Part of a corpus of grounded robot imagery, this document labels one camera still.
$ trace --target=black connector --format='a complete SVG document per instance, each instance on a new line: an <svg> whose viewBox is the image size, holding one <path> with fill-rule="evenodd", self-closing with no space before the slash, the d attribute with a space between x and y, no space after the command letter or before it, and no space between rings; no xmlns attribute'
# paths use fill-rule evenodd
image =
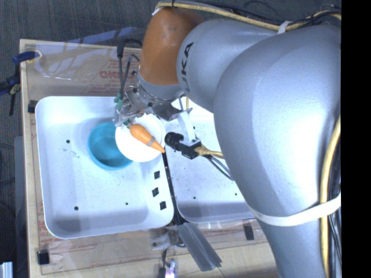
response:
<svg viewBox="0 0 371 278"><path fill-rule="evenodd" d="M176 151L180 151L181 154L191 160L199 156L197 152L195 152L196 147L201 146L201 141L196 142L195 144L188 146L181 141L184 141L184 136L174 132L168 132L165 136L165 143L166 145L170 146Z"/></svg>

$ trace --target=toy carrot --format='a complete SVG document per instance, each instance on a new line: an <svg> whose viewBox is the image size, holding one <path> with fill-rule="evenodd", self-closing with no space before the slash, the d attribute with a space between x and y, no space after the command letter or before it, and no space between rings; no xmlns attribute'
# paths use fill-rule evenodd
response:
<svg viewBox="0 0 371 278"><path fill-rule="evenodd" d="M161 144L157 142L155 137L153 137L142 125L137 123L131 125L130 134L140 142L143 142L146 146L152 147L162 153L165 152Z"/></svg>

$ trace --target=wooden table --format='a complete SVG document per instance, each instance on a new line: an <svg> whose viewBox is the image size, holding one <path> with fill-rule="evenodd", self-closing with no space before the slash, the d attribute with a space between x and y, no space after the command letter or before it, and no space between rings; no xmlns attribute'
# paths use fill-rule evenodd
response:
<svg viewBox="0 0 371 278"><path fill-rule="evenodd" d="M30 46L37 47L38 45L55 45L63 49L74 44L22 39L20 41L20 52L29 50ZM106 46L77 44L74 46L115 49L115 47ZM140 50L133 49L131 52L140 53ZM49 90L48 86L53 86L53 83L33 79L30 76L32 74L27 71L27 68L30 69L31 65L32 63L26 62L21 64L28 270L30 277L157 277L158 269L161 266L161 252L151 249L149 231L66 241L56 240L45 228L42 199L40 198L41 183L35 118L33 113L29 113L30 101L38 101L37 99L43 96L53 94L53 90L55 92L58 87L61 89L60 94L67 96L78 89L93 94L96 92L96 87L89 86L87 90L86 87L81 87L77 83L74 87L72 81L68 84L71 87L65 88L58 84L56 88ZM101 76L104 77L109 74L108 71L106 74L101 73ZM243 231L244 224L250 225L253 229L254 240L246 239ZM205 224L201 225L200 229L222 259L222 267L213 271L201 272L186 248L174 247L168 250L167 260L173 259L177 262L178 277L278 277L269 244L255 220ZM43 249L49 252L50 264L38 264L37 252ZM112 258L115 254L122 254L123 251L127 255L120 256L118 259Z"/></svg>

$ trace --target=hole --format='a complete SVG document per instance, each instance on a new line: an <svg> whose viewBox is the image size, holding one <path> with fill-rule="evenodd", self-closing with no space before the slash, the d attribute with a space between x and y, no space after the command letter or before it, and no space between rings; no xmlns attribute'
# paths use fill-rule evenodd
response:
<svg viewBox="0 0 371 278"><path fill-rule="evenodd" d="M163 210L165 208L166 208L166 202L163 201L163 202L160 203L160 210Z"/></svg>
<svg viewBox="0 0 371 278"><path fill-rule="evenodd" d="M155 188L152 190L153 197L156 197L158 195L158 188Z"/></svg>

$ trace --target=gray floor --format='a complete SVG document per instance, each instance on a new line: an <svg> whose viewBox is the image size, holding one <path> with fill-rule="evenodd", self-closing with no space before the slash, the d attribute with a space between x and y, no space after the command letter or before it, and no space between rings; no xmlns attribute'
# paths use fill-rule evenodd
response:
<svg viewBox="0 0 371 278"><path fill-rule="evenodd" d="M14 73L19 39L70 41L123 27L146 28L160 0L0 0L0 82ZM282 20L302 19L341 0L199 0L232 4ZM0 96L0 263L15 261L17 231L14 139L22 135L20 95L9 116L10 95Z"/></svg>

